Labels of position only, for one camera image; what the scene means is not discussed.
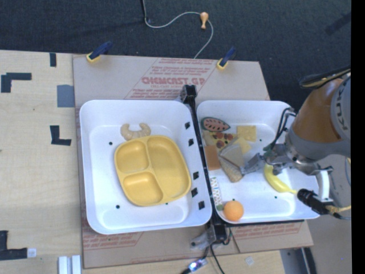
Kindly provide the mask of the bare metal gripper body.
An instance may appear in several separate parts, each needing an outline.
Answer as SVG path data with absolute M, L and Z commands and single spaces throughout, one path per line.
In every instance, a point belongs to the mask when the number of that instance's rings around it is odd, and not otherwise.
M 295 168 L 305 175 L 317 175 L 320 172 L 333 172 L 333 167 L 321 167 L 315 160 L 311 160 L 297 153 L 285 144 L 274 144 L 265 147 L 265 162 L 268 165 L 286 164 L 286 168 Z

